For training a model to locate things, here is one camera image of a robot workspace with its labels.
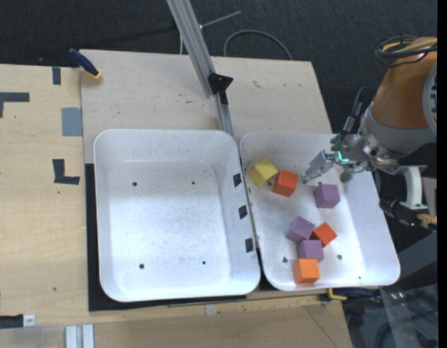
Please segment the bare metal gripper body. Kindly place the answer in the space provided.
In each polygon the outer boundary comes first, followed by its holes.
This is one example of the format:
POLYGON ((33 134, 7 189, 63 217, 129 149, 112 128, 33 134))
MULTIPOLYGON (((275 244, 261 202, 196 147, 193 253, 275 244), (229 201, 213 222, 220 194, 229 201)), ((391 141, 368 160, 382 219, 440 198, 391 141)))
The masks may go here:
POLYGON ((401 154, 386 148, 365 131, 340 132, 333 137, 333 161, 344 166, 348 173, 382 170, 396 173, 400 168, 401 154))

